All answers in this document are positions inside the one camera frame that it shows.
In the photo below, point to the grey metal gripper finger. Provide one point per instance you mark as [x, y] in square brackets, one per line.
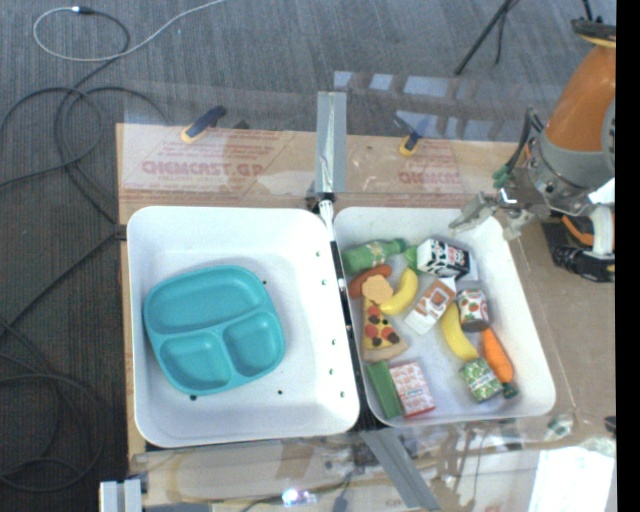
[519, 221]
[475, 210]

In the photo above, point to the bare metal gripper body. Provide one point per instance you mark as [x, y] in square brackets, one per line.
[540, 192]

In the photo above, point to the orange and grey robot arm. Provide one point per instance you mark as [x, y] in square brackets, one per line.
[582, 105]

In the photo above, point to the black and white milk carton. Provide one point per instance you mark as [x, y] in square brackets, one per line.
[442, 257]

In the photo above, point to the small green rounded object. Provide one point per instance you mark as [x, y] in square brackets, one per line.
[411, 257]

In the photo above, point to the tomato print can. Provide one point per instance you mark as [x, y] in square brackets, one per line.
[472, 307]

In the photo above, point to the orange and white carton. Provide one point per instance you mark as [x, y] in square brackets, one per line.
[430, 307]

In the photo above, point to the yellow banana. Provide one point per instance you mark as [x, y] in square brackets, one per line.
[406, 295]
[456, 336]

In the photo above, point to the green plastic bottle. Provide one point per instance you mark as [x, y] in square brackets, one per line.
[367, 256]

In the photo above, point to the tan biscuit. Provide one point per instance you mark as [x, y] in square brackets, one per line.
[377, 290]

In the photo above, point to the white plastic tray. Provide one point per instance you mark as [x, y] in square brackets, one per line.
[210, 230]
[520, 350]

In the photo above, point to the orange carrot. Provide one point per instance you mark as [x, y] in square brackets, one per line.
[496, 357]

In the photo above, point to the red-brown sausage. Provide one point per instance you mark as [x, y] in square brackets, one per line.
[357, 286]

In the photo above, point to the pizza slice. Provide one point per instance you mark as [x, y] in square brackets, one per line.
[380, 335]

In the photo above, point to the green print can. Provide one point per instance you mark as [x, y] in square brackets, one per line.
[480, 381]

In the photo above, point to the red and white packet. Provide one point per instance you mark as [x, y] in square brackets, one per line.
[412, 389]

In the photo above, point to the green rectangular stick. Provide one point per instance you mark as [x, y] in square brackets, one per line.
[384, 390]

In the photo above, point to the brown cardboard board red print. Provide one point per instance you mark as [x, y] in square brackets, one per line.
[210, 170]

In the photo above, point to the blue divided plate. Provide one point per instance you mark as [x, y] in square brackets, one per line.
[210, 330]

